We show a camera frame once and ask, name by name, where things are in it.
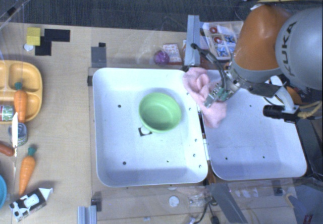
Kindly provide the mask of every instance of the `sausage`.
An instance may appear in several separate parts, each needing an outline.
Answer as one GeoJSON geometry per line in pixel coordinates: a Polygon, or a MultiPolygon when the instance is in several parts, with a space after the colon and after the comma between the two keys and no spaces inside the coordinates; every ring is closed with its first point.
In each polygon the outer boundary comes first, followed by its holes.
{"type": "Polygon", "coordinates": [[[11,157],[14,155],[14,149],[12,147],[6,146],[2,143],[0,143],[0,153],[3,153],[4,155],[11,157]]]}

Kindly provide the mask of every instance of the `yellow sticky note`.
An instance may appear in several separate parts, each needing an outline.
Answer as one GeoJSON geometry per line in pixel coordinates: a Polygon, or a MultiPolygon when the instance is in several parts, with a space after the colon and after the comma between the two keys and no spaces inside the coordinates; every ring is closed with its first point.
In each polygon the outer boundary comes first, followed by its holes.
{"type": "Polygon", "coordinates": [[[40,28],[27,28],[26,43],[28,45],[40,45],[40,28]]]}

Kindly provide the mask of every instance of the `blue bowl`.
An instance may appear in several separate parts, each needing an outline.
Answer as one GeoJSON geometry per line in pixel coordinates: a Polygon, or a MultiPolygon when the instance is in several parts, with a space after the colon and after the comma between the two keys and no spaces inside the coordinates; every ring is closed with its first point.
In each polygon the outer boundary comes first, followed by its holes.
{"type": "Polygon", "coordinates": [[[2,176],[0,176],[0,209],[5,203],[6,196],[7,196],[7,186],[2,176]]]}

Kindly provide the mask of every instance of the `orange tray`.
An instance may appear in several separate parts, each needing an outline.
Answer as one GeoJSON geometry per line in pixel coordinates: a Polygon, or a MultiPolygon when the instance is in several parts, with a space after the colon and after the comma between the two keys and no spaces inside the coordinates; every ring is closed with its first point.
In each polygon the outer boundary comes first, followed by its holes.
{"type": "MultiPolygon", "coordinates": [[[[22,89],[27,92],[27,122],[34,119],[41,108],[41,74],[30,63],[10,60],[0,61],[0,104],[14,104],[16,82],[22,82],[22,89]]],[[[0,121],[0,124],[8,124],[10,122],[0,121]]]]}

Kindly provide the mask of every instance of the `purple ball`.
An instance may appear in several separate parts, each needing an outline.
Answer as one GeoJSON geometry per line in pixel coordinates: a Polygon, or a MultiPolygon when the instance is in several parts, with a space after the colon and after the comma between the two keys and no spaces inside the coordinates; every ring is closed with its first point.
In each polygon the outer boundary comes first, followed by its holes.
{"type": "Polygon", "coordinates": [[[165,51],[157,51],[153,56],[153,60],[157,65],[166,65],[170,62],[170,56],[165,51]]]}

